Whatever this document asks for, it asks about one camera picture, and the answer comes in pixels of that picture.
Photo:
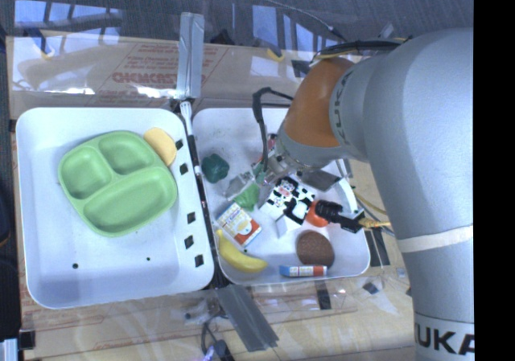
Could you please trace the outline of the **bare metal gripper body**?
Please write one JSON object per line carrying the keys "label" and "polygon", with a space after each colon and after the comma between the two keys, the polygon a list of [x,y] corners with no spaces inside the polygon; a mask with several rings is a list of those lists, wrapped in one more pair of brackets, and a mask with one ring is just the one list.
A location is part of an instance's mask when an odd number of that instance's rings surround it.
{"label": "bare metal gripper body", "polygon": [[302,165],[288,154],[269,153],[253,164],[254,181],[259,186],[274,185],[280,178],[295,174]]}

